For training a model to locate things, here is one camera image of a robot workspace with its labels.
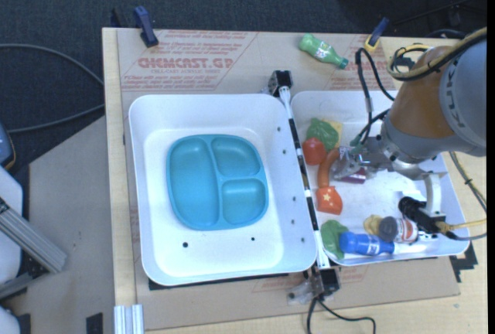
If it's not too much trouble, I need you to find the black cylinder on white bracket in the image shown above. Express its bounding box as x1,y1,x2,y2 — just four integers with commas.
398,172,448,236

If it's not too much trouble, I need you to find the yellow toy food lump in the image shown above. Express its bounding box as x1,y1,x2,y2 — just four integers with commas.
363,213,387,237

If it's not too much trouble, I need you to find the yellow toy cheese slice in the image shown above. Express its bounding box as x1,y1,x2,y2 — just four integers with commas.
322,118,344,139

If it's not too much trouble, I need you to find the blue plastic bottle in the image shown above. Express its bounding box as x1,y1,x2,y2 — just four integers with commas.
338,231,396,257

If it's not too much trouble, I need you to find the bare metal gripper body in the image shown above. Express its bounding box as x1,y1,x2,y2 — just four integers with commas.
356,135,448,182

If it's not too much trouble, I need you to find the white plastic tray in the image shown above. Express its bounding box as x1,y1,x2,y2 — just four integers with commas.
128,93,319,287
289,89,472,268

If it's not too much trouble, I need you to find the thin black and white rod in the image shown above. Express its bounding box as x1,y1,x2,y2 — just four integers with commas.
278,86,325,268

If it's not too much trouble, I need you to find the green toy lettuce leaf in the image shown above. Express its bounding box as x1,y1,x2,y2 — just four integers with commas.
319,219,350,261
306,117,340,152

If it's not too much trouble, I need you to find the brown cardboard board red print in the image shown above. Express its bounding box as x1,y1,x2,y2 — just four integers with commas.
115,28,462,331

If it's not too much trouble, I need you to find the blue divided plate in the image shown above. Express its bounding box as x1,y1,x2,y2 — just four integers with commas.
166,133,270,232

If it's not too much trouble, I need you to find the red and white can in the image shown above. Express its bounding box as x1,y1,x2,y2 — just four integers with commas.
377,216,420,245

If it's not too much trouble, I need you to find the red toy tomato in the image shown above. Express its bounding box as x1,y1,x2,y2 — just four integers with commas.
301,137,328,167

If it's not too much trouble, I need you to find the green plastic bottle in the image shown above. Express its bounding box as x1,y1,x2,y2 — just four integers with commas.
298,32,350,71

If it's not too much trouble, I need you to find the orange toy sausage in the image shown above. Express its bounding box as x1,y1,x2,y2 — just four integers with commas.
317,148,342,189

